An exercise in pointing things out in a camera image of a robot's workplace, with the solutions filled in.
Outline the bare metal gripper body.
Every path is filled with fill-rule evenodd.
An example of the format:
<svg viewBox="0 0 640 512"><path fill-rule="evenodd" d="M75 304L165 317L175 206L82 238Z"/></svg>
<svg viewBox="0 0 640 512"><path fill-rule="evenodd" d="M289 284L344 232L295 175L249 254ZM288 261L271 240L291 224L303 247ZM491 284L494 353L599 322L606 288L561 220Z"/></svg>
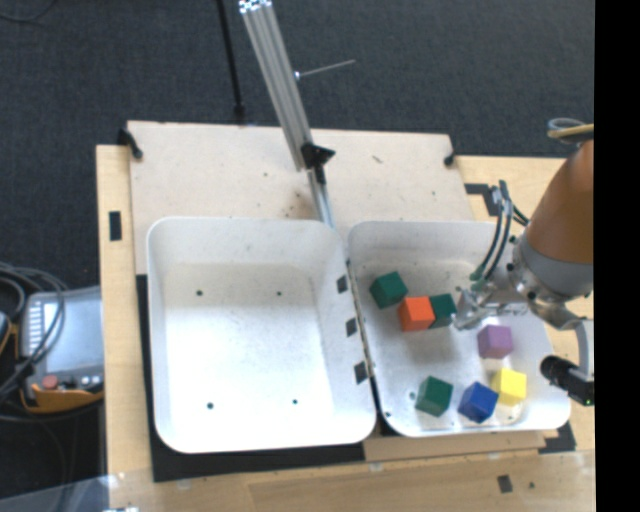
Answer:
<svg viewBox="0 0 640 512"><path fill-rule="evenodd" d="M521 314L529 311L555 329L574 329L576 314L567 303L576 298L576 266L539 255L513 251L489 277L477 282L477 310Z"/></svg>

